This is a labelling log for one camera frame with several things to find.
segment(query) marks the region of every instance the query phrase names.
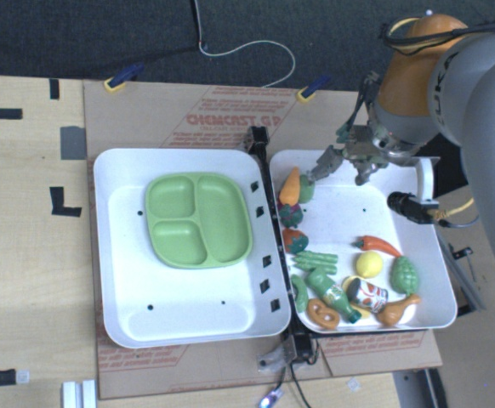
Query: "white tray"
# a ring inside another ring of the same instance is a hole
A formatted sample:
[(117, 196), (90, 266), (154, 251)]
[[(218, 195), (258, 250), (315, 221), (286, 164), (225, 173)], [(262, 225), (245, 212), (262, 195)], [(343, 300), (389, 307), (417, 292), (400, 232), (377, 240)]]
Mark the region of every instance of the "white tray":
[[(285, 150), (276, 153), (270, 160), (270, 175), (275, 195), (293, 167), (306, 173), (316, 165), (323, 151)], [(393, 191), (418, 192), (415, 167), (398, 167), (390, 164), (370, 177), (363, 186), (355, 185), (357, 171), (349, 161), (330, 176), (316, 182), (311, 201), (302, 204), (304, 219), (298, 225), (309, 238), (306, 249), (314, 252), (338, 254), (338, 273), (329, 275), (339, 283), (355, 275), (355, 261), (361, 250), (351, 244), (362, 235), (375, 235), (394, 245), (409, 257), (418, 270), (420, 279), (418, 295), (422, 302), (407, 308), (397, 326), (384, 327), (371, 315), (351, 324), (341, 319), (336, 331), (323, 330), (313, 324), (306, 313), (299, 313), (300, 320), (314, 332), (352, 333), (385, 332), (397, 330), (419, 330), (440, 328), (453, 323), (457, 304), (447, 268), (441, 254), (433, 225), (419, 225), (392, 212), (387, 206), (387, 197)], [(391, 256), (384, 258), (384, 269), (370, 279), (376, 286), (388, 289), (390, 301), (404, 298), (390, 286)], [(287, 255), (289, 274), (303, 278), (306, 273), (293, 267), (292, 255)], [(311, 298), (316, 295), (309, 289)]]
[[(143, 213), (147, 185), (169, 173), (199, 172), (223, 174), (242, 190), (253, 247), (240, 263), (176, 269), (159, 261), (151, 246)], [(287, 327), (291, 308), (263, 180), (251, 156), (239, 150), (108, 150), (96, 159), (94, 183), (104, 323), (113, 341), (135, 349), (272, 336)]]

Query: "green plate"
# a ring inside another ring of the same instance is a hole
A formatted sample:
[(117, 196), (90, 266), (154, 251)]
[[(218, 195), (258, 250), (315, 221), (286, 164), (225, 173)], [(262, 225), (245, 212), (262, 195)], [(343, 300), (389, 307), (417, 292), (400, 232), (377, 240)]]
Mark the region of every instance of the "green plate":
[(253, 245), (238, 185), (217, 173), (178, 173), (153, 180), (145, 192), (151, 244), (166, 264), (182, 269), (241, 262)]

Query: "red chili pepper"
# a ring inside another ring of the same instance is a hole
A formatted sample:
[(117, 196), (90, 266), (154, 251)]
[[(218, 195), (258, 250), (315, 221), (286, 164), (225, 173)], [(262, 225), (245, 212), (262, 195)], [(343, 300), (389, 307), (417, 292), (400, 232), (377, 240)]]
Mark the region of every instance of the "red chili pepper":
[(388, 241), (375, 237), (373, 235), (364, 235), (359, 241), (355, 242), (354, 247), (362, 251), (381, 251), (394, 257), (401, 257), (402, 254), (391, 245)]

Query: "table surface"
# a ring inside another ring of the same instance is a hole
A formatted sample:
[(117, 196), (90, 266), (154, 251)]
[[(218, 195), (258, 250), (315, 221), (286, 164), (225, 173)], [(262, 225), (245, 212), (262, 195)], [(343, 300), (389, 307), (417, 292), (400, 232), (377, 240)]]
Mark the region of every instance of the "table surface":
[[(53, 101), (48, 79), (0, 76), (0, 108), (23, 110), (22, 121), (0, 120), (0, 370), (30, 372), (29, 383), (0, 387), (0, 407), (60, 406), (63, 382), (97, 379), (87, 163), (60, 156), (60, 128), (84, 127), (83, 82), (61, 80)], [(51, 216), (52, 186), (65, 188), (66, 206), (82, 207), (79, 218)], [(353, 377), (357, 390), (351, 378), (300, 385), (313, 406), (400, 406), (391, 373)], [(128, 406), (256, 406), (271, 388), (144, 396)], [(283, 389), (279, 406), (304, 406), (293, 383)]]

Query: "white cable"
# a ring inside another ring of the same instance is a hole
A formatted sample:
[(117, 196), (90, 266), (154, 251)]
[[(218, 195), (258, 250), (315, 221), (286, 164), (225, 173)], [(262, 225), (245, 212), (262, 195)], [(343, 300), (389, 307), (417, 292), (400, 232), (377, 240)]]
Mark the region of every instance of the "white cable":
[(251, 45), (255, 45), (255, 44), (272, 44), (272, 45), (276, 45), (278, 47), (281, 47), (283, 48), (285, 51), (287, 51), (289, 53), (289, 56), (291, 56), (291, 60), (292, 60), (292, 66), (291, 66), (291, 70), (290, 72), (288, 72), (288, 74), (286, 74), (286, 76), (282, 77), (280, 80), (276, 80), (275, 82), (272, 82), (272, 83), (269, 83), (267, 85), (264, 85), (263, 88), (269, 88), (270, 86), (274, 86), (274, 85), (277, 85), (278, 83), (280, 82), (283, 82), (284, 80), (287, 80), (295, 71), (295, 67), (296, 67), (296, 59), (295, 59), (295, 56), (293, 54), (293, 52), (288, 48), (286, 47), (285, 45), (279, 43), (279, 42), (276, 42), (276, 41), (270, 41), (268, 39), (261, 39), (261, 40), (258, 40), (258, 41), (251, 41), (251, 42), (248, 42), (248, 43), (245, 43), (239, 47), (236, 47), (236, 48), (233, 48), (232, 50), (230, 51), (225, 51), (223, 53), (208, 53), (206, 50), (204, 50), (202, 48), (202, 25), (201, 25), (201, 21), (200, 21), (200, 11), (198, 9), (198, 1), (197, 0), (193, 0), (193, 2), (195, 3), (195, 11), (196, 11), (196, 23), (198, 24), (198, 49), (200, 50), (200, 52), (202, 54), (204, 54), (205, 56), (209, 57), (209, 58), (219, 58), (219, 57), (223, 57), (223, 56), (226, 56), (228, 54), (233, 54), (239, 50), (242, 50), (243, 48), (245, 47), (249, 47)]

